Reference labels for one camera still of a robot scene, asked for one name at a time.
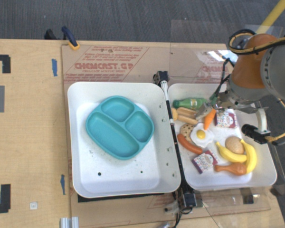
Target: fried egg toy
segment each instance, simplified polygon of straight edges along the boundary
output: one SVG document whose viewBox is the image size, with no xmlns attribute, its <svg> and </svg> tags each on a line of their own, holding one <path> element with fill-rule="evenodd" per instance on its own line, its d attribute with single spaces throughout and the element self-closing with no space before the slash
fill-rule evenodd
<svg viewBox="0 0 285 228">
<path fill-rule="evenodd" d="M 214 134 L 209 129 L 204 130 L 204 124 L 199 123 L 193 128 L 190 134 L 190 138 L 197 146 L 205 148 L 209 143 L 213 141 Z"/>
</svg>

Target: white tray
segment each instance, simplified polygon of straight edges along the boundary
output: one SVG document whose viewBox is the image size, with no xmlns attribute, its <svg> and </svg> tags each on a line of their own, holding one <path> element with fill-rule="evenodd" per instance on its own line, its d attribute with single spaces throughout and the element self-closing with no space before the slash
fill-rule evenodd
<svg viewBox="0 0 285 228">
<path fill-rule="evenodd" d="M 153 120 L 154 134 L 129 160 L 107 154 L 88 136 L 88 115 L 106 98 L 120 95 Z M 78 82 L 67 92 L 70 118 L 73 185 L 86 198 L 167 193 L 181 181 L 163 91 L 150 83 Z"/>
<path fill-rule="evenodd" d="M 184 98 L 208 98 L 216 90 L 217 85 L 215 84 L 173 84 L 168 89 L 170 103 L 172 105 L 174 100 L 180 100 Z M 257 118 L 255 114 L 246 114 L 241 111 L 235 111 L 237 116 L 237 123 L 239 125 L 236 129 L 227 129 L 215 127 L 212 123 L 209 129 L 214 133 L 215 141 L 219 141 L 222 145 L 225 143 L 225 139 L 228 136 L 236 135 L 244 139 L 245 142 L 255 147 L 258 162 L 253 172 L 243 175 L 236 176 L 226 171 L 215 172 L 214 170 L 208 170 L 200 174 L 191 160 L 197 155 L 186 150 L 179 144 L 180 155 L 182 164 L 184 167 L 185 178 L 187 183 L 196 190 L 222 190 L 222 189 L 233 189 L 243 187 L 265 187 L 275 183 L 277 175 L 276 169 L 270 154 L 267 144 L 258 144 L 251 138 L 242 136 L 241 126 L 244 124 L 257 125 Z M 179 133 L 180 127 L 184 123 L 175 121 L 176 134 Z M 226 161 L 220 157 L 218 149 L 213 141 L 207 145 L 208 149 L 211 149 L 219 158 L 219 164 L 226 163 Z"/>
</svg>

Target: toy banana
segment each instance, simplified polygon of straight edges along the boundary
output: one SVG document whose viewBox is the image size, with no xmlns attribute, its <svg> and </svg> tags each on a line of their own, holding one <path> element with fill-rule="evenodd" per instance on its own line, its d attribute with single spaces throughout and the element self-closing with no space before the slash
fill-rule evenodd
<svg viewBox="0 0 285 228">
<path fill-rule="evenodd" d="M 219 142 L 216 142 L 215 144 L 218 146 L 220 155 L 227 161 L 238 162 L 238 163 L 243 163 L 247 161 L 247 156 L 245 154 L 235 154 L 231 152 L 229 149 L 222 146 Z"/>
<path fill-rule="evenodd" d="M 257 153 L 255 148 L 246 143 L 244 140 L 241 140 L 241 143 L 244 145 L 246 155 L 247 155 L 247 161 L 246 161 L 246 166 L 247 166 L 247 173 L 250 173 L 254 170 L 254 168 L 257 165 Z"/>
</svg>

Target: wooden table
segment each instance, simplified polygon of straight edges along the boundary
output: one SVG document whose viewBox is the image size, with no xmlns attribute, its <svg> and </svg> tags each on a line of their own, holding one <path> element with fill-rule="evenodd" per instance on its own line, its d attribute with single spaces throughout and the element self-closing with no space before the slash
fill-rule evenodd
<svg viewBox="0 0 285 228">
<path fill-rule="evenodd" d="M 8 212 L 0 213 L 0 227 L 59 227 L 61 218 L 72 217 L 61 61 L 61 46 L 65 44 L 62 40 L 0 39 L 0 55 L 11 58 L 11 73 L 2 73 L 0 62 L 0 86 L 5 91 L 4 112 L 0 113 L 0 192 L 3 184 L 10 184 L 10 209 L 3 207 Z M 170 46 L 169 43 L 110 42 L 114 44 Z M 53 76 L 52 59 L 57 61 L 57 76 Z M 276 198 L 268 190 L 266 194 L 270 210 L 214 219 L 182 219 L 178 227 L 228 227 L 228 224 L 229 227 L 285 227 Z M 156 228 L 160 224 L 120 228 Z"/>
</svg>

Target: toy sausage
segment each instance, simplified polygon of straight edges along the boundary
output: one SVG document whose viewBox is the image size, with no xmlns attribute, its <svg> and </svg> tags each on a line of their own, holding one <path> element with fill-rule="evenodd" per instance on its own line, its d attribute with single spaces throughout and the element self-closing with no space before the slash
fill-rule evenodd
<svg viewBox="0 0 285 228">
<path fill-rule="evenodd" d="M 181 133 L 177 135 L 177 140 L 180 142 L 180 144 L 187 150 L 195 153 L 195 154 L 202 154 L 203 153 L 203 149 L 188 142 L 185 139 L 185 136 L 182 135 Z"/>
</svg>

